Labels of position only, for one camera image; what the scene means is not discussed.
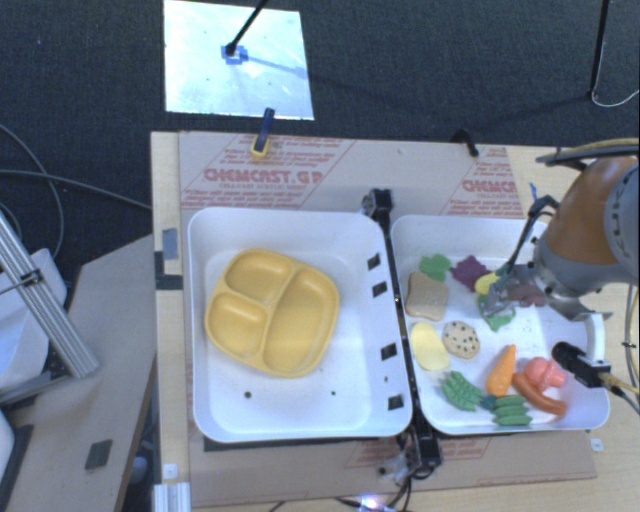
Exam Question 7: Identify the green pea pod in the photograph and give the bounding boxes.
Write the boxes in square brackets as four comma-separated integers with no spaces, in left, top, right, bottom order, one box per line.
[480,394,533,428]

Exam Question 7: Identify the white plastic tray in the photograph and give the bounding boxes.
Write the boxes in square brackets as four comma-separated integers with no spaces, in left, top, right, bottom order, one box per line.
[389,214,613,436]
[186,206,415,444]

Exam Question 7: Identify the yellow banana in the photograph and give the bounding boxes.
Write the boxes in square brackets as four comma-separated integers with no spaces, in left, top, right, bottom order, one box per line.
[473,272,501,297]

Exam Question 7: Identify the thin black rod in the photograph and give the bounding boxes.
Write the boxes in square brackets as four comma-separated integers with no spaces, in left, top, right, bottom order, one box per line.
[378,212,427,441]

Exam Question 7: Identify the green lettuce leaf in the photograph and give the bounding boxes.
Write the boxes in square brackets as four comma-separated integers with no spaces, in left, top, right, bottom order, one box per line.
[476,293,518,333]

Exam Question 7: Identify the brown bread slice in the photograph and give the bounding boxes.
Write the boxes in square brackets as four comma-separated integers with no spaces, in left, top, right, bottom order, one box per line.
[403,270,450,322]

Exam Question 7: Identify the pink shrimp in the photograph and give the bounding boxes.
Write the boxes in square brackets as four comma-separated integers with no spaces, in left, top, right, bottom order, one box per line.
[523,355,568,390]

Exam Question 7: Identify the yellow potato chip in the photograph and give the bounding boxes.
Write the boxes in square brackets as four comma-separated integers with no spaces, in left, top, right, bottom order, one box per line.
[409,321,452,373]

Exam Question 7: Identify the purple grapes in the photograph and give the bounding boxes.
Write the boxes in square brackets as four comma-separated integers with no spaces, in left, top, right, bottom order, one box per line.
[450,255,494,293]

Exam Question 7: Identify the yellow divided plate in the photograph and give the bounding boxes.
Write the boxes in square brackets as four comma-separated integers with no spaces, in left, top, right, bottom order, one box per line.
[203,248,342,380]

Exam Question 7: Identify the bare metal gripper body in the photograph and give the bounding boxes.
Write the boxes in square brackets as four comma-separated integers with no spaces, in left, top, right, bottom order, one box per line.
[505,263,585,314]

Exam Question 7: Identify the brown cardboard board red print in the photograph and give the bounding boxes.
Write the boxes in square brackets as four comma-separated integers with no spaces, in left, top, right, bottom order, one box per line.
[177,130,599,509]

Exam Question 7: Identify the black cylinder on white bracket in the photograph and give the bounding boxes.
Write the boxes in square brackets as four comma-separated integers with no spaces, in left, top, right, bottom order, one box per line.
[551,312,614,389]

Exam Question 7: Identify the green broccoli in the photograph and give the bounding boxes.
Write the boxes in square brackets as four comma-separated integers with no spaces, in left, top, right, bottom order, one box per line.
[418,253,453,283]

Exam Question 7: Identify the chocolate chip biscuit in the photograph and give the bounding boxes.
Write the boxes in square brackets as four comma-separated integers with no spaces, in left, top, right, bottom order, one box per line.
[441,319,482,360]

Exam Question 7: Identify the orange red sausage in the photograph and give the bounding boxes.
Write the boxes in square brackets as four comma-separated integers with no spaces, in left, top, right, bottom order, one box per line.
[510,372,569,418]

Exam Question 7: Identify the green ridged leaf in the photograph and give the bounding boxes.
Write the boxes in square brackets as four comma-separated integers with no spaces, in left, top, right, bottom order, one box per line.
[440,369,484,413]

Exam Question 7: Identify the orange carrot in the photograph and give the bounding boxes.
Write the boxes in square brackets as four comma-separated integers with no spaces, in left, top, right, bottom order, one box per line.
[484,343,518,399]

